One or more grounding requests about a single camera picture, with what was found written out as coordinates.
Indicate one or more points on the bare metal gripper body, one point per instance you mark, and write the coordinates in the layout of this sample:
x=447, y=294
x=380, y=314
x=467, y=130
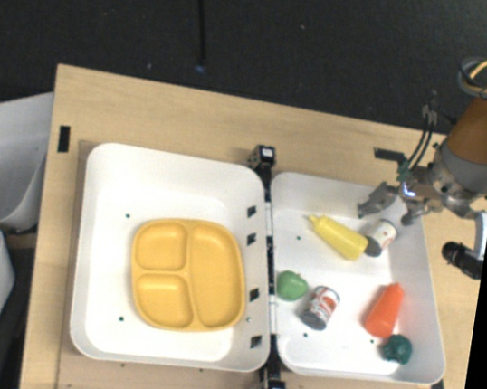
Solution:
x=437, y=191

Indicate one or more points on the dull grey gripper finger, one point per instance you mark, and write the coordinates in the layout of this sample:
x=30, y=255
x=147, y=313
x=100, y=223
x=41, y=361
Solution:
x=377, y=200
x=413, y=213

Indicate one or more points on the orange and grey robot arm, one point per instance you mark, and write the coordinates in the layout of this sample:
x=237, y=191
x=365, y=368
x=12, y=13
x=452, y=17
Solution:
x=478, y=130

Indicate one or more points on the small white can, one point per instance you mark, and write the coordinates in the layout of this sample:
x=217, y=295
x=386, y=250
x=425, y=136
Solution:
x=383, y=235

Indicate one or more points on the yellow mustard bottle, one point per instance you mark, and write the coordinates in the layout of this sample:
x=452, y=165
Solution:
x=341, y=236

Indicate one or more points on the white plastic tray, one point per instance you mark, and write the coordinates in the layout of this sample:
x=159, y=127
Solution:
x=356, y=294
x=168, y=264

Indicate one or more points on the orange carrot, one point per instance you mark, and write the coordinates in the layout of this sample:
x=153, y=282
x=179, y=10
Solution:
x=385, y=309

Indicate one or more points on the green apple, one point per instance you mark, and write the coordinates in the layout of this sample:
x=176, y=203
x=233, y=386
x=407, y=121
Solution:
x=291, y=285

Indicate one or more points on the red and white can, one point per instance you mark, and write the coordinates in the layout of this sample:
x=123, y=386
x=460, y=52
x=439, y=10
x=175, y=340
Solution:
x=321, y=307

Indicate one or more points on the thin black and white rod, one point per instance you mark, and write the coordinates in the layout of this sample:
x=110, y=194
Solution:
x=269, y=257

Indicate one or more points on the dark green broccoli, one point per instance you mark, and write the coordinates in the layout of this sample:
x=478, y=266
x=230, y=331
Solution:
x=397, y=349

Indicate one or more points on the pale wood board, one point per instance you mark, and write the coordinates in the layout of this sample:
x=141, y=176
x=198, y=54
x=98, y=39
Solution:
x=233, y=260

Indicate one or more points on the yellow divided plate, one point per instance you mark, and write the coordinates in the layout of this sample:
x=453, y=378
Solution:
x=188, y=274

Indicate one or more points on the black cylinder on white bracket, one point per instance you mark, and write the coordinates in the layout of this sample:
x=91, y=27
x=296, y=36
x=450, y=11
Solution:
x=469, y=247

